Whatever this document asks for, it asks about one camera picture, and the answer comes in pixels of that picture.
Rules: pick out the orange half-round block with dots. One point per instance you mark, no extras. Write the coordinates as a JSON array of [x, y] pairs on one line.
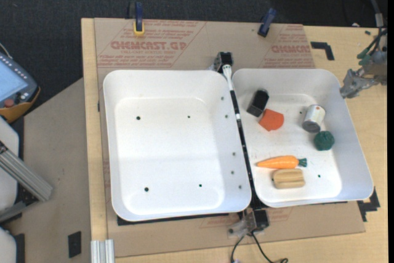
[[271, 120]]

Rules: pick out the tan bread loaf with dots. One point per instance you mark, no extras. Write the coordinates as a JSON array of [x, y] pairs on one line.
[[288, 178]]

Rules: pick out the white and silver can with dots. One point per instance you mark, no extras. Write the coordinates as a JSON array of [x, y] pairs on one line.
[[314, 117]]

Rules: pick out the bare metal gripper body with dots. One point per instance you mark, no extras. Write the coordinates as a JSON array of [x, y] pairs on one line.
[[378, 69]]

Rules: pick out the thin black and white rod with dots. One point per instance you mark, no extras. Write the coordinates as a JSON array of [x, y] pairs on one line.
[[236, 107]]

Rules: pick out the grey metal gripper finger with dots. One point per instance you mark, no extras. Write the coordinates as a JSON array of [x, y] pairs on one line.
[[353, 75], [351, 90]]

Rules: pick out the green broccoli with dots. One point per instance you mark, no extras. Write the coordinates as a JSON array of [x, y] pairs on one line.
[[324, 140]]

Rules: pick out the orange carrot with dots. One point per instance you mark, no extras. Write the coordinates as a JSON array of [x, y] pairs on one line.
[[278, 162]]

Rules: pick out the black carton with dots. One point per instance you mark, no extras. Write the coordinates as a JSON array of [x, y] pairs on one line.
[[258, 102]]

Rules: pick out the brown cardboard board red print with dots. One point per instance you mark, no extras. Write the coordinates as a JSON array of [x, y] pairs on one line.
[[197, 49]]

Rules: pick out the white plastic tray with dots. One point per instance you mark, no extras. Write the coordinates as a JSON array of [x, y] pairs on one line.
[[172, 144], [289, 141]]

